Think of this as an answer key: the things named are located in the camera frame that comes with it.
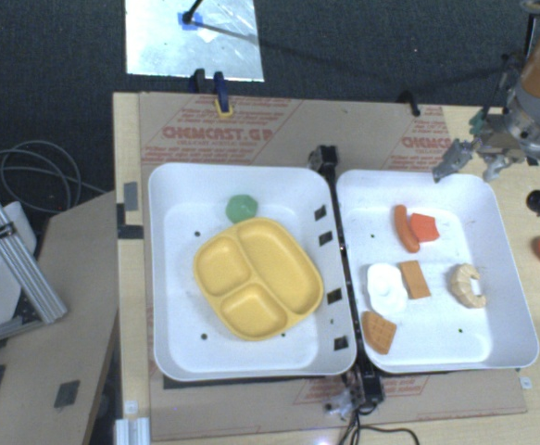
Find yellow divided plate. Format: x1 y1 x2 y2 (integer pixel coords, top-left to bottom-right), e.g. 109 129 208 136
192 216 325 342

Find orange toy sausage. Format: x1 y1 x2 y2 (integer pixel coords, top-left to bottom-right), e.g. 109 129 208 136
393 203 421 255

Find orange-brown toy waffle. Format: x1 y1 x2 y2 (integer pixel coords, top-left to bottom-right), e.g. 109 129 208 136
360 310 398 357

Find orange-brown rectangular toy slab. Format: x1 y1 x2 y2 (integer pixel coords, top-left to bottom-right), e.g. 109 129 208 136
398 260 433 301

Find brown cardboard board red print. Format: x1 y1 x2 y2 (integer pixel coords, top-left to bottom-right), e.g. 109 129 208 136
137 91 529 442

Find white plastic tray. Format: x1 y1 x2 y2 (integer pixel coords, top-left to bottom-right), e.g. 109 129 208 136
147 161 359 384
335 169 540 375

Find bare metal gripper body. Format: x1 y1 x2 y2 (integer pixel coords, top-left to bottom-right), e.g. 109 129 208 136
475 114 540 163

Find white toy fried egg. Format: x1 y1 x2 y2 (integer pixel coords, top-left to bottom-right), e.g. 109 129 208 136
366 262 409 315

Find red-orange toy wedge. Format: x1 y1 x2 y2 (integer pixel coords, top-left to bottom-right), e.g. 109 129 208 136
409 211 441 244

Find beige toy croissant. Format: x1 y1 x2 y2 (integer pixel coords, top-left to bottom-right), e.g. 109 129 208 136
448 262 488 311

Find thin black rod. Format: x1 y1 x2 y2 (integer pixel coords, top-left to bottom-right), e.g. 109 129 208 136
325 164 373 388

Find green round toy vegetable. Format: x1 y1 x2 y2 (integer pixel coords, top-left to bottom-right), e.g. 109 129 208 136
224 194 259 224

